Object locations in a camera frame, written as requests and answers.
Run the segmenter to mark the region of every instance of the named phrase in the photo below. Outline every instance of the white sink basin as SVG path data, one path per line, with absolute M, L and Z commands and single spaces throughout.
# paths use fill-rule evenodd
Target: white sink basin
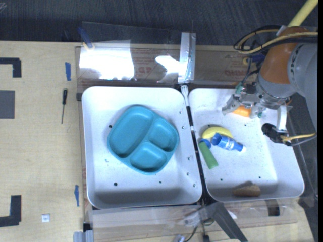
M 154 175 L 139 173 L 107 148 L 111 126 L 131 106 L 142 105 L 170 122 L 179 144 Z M 171 88 L 90 87 L 82 95 L 87 195 L 99 209 L 185 205 L 202 194 L 185 101 Z
M 212 146 L 210 151 L 219 163 L 213 169 L 208 169 L 201 156 L 208 193 L 220 202 L 300 196 L 304 181 L 293 148 L 272 142 L 261 131 L 264 123 L 276 125 L 277 112 L 267 109 L 261 119 L 233 113 L 224 116 L 222 107 L 234 92 L 233 89 L 194 89 L 189 94 L 197 141 L 208 125 L 214 125 L 229 129 L 234 139 L 247 147 L 246 152 L 240 153 Z M 259 197 L 233 196 L 234 187 L 250 182 L 260 187 Z

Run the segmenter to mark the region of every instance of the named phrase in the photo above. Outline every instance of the yellow pole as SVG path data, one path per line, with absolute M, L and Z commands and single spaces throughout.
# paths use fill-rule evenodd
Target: yellow pole
M 288 27 L 300 26 L 317 4 L 318 4 L 318 0 L 307 0 L 306 3 L 303 5 L 303 7 L 298 11 L 298 13 L 292 19 Z

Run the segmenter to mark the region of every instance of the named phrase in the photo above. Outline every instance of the yellow banana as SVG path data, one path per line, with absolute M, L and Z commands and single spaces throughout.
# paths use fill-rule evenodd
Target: yellow banana
M 233 135 L 231 134 L 231 132 L 224 127 L 209 127 L 203 132 L 202 138 L 204 139 L 212 138 L 216 133 L 233 138 Z

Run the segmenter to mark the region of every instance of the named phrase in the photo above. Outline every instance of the orange object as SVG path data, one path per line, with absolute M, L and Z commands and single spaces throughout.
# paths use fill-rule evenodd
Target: orange object
M 244 117 L 250 117 L 251 108 L 245 108 L 244 106 L 240 106 L 235 111 L 233 111 L 233 113 Z
M 281 32 L 279 36 L 306 31 L 308 30 L 303 27 L 289 27 Z M 260 74 L 266 81 L 272 83 L 290 84 L 287 74 L 287 63 L 296 45 L 297 43 L 281 44 L 272 47 L 268 51 L 268 54 L 260 69 Z

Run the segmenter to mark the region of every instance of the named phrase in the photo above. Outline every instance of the wooden table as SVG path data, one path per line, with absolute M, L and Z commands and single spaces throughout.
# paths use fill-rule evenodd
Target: wooden table
M 84 201 L 75 48 L 80 43 L 0 41 L 0 57 L 18 57 L 22 77 L 0 65 L 0 90 L 15 91 L 15 119 L 0 119 L 0 216 L 8 216 L 11 195 L 22 196 L 18 226 L 0 227 L 0 241 L 73 241 L 82 230 Z M 67 81 L 65 62 L 71 64 Z M 64 122 L 62 92 L 68 88 Z M 79 187 L 79 206 L 74 194 Z M 306 216 L 298 222 L 242 229 L 250 241 L 313 241 Z M 42 222 L 50 214 L 50 222 Z M 211 240 L 225 240 L 222 231 Z M 173 237 L 133 241 L 172 241 Z M 202 241 L 196 235 L 191 241 Z

